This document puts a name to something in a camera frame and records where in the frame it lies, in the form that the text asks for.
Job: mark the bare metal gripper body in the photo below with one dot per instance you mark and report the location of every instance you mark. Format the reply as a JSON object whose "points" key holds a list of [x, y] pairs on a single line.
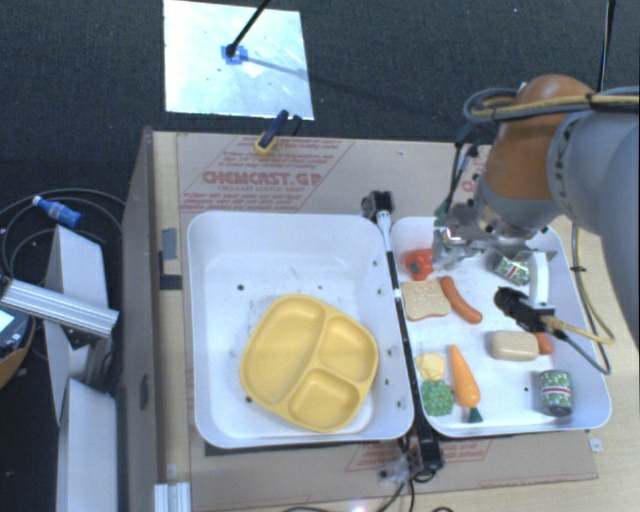
{"points": [[475, 227]]}

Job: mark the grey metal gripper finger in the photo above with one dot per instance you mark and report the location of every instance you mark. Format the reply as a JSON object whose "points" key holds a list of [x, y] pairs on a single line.
{"points": [[441, 250], [460, 253]]}

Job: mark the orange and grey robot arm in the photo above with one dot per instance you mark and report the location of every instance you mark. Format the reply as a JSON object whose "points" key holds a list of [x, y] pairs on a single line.
{"points": [[590, 160]]}

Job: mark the orange toy pepper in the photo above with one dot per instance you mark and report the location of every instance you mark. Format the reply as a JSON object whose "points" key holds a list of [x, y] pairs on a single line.
{"points": [[419, 263]]}

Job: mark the orange toy sausage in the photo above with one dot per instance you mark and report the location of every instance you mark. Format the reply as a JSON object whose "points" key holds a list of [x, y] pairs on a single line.
{"points": [[459, 299], [545, 344]]}

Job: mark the toy bread slice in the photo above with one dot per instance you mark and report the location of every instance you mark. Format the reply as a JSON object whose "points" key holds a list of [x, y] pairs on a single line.
{"points": [[422, 299]]}

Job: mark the small green can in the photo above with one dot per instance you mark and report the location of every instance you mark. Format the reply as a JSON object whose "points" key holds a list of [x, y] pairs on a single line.
{"points": [[512, 270], [555, 392]]}

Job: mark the thin black and white rod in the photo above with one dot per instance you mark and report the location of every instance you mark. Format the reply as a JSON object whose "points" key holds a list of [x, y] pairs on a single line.
{"points": [[400, 300]]}

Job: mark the beige toy bread roll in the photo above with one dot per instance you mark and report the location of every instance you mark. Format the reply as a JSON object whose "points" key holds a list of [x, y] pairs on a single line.
{"points": [[512, 345]]}

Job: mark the yellow toy corn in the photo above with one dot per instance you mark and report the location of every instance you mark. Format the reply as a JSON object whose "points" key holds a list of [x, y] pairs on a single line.
{"points": [[430, 365]]}

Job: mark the orange toy carrot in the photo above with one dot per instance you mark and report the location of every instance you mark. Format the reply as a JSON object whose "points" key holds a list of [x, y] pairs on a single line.
{"points": [[464, 380]]}

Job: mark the green toy peas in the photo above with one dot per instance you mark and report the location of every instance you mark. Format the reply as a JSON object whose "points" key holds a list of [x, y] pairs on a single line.
{"points": [[437, 397]]}

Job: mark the white plastic tray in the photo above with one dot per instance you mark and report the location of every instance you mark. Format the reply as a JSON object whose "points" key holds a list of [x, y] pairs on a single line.
{"points": [[225, 310], [505, 400]]}

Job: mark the yellow divided plate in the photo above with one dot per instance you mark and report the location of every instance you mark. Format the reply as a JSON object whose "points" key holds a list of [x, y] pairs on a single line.
{"points": [[300, 360]]}

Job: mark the brown cardboard board red print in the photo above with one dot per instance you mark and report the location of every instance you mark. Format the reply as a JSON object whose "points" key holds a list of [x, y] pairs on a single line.
{"points": [[280, 170]]}

